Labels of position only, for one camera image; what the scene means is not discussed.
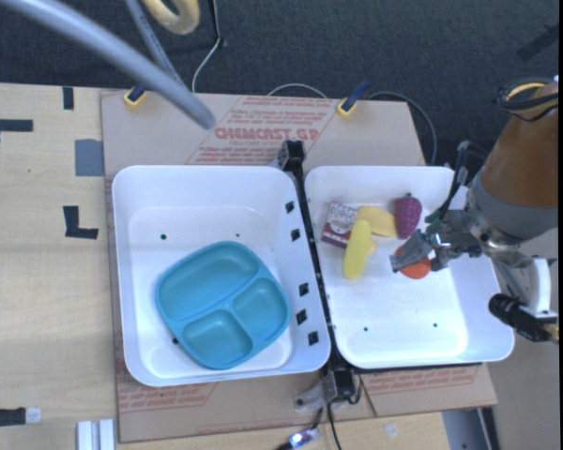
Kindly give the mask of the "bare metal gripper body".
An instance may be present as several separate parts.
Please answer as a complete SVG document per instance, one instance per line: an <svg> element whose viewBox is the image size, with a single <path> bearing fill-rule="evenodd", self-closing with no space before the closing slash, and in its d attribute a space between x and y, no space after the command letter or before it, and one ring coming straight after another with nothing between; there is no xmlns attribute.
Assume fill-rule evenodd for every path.
<svg viewBox="0 0 563 450"><path fill-rule="evenodd" d="M502 233L478 210L439 209L425 218L436 257L493 256L503 251Z"/></svg>

